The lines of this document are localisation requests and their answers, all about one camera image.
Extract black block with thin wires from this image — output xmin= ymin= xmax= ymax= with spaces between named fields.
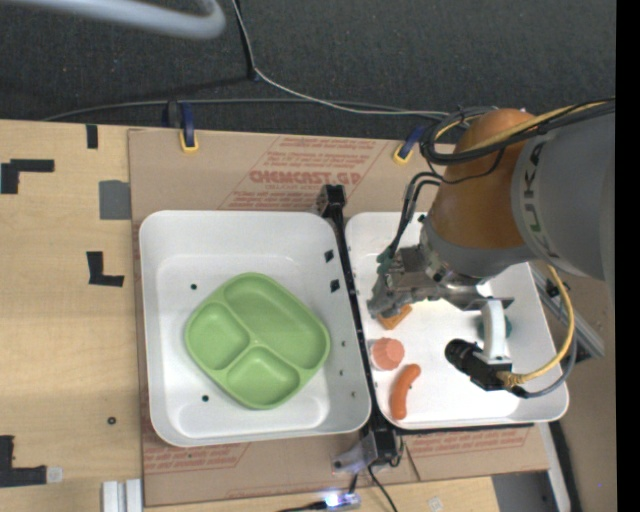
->
xmin=364 ymin=425 xmax=402 ymax=467
xmin=319 ymin=183 xmax=348 ymax=219

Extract brown cardboard board, red print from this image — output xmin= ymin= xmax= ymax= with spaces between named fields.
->
xmin=127 ymin=128 xmax=551 ymax=507

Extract thin black rod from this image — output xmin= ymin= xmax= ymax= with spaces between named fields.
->
xmin=331 ymin=204 xmax=387 ymax=437

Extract black cylinder on white bracket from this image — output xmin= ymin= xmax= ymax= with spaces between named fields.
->
xmin=443 ymin=296 xmax=516 ymax=392

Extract white plastic tray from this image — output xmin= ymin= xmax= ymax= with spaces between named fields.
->
xmin=344 ymin=211 xmax=570 ymax=431
xmin=138 ymin=209 xmax=373 ymax=448

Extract orange sausage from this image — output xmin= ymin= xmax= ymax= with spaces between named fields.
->
xmin=389 ymin=363 xmax=422 ymax=421

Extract green divided plate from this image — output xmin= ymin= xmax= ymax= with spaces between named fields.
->
xmin=183 ymin=271 xmax=332 ymax=411

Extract teal round object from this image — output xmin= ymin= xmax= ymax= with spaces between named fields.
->
xmin=476 ymin=314 xmax=514 ymax=343

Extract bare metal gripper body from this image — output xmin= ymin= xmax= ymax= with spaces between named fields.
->
xmin=383 ymin=244 xmax=494 ymax=304

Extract pink round toy food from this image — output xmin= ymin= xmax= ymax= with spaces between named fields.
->
xmin=370 ymin=337 xmax=405 ymax=371

